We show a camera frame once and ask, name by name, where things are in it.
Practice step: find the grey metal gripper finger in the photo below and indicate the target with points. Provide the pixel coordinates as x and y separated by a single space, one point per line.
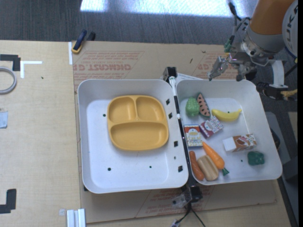
219 67
246 71

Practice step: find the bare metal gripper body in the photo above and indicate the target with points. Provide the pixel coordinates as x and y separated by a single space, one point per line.
254 57

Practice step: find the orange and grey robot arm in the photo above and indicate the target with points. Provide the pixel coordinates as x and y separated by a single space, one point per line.
270 11

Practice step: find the white paper sheet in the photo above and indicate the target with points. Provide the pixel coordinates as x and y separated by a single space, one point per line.
187 76

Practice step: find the red and green watermelon slice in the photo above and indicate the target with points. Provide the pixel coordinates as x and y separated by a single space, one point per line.
204 105

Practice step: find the green grapes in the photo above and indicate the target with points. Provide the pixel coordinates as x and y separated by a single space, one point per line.
191 107

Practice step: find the yellow banana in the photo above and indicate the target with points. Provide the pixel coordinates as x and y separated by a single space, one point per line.
226 116

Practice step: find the thin black and white rod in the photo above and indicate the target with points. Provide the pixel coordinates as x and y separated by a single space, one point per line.
176 100

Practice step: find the maroon and white carton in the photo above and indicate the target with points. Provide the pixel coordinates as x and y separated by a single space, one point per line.
210 127

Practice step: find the brown and white carton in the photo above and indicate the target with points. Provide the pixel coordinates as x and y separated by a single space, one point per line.
241 143

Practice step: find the red and white packet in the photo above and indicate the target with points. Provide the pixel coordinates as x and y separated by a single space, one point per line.
193 136

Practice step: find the dark green broccoli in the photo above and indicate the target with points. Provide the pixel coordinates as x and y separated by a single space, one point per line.
256 158

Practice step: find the orange carrot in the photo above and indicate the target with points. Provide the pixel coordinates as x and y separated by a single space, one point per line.
214 156

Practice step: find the white plastic tray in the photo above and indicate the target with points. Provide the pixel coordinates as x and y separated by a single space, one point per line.
132 169
239 167

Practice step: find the tan bread bun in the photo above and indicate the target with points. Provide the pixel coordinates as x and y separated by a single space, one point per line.
208 168

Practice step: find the orange sausage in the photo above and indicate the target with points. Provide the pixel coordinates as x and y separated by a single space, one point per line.
196 167

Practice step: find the yellow divided plate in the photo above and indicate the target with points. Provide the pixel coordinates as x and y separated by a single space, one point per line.
138 133

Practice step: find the brown cardboard board red print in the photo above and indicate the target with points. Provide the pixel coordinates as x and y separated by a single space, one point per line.
113 63

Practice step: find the white tape roll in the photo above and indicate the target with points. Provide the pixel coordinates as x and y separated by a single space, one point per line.
14 81

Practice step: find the black cylinder on white bracket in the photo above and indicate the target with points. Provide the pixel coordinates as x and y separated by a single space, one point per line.
278 73

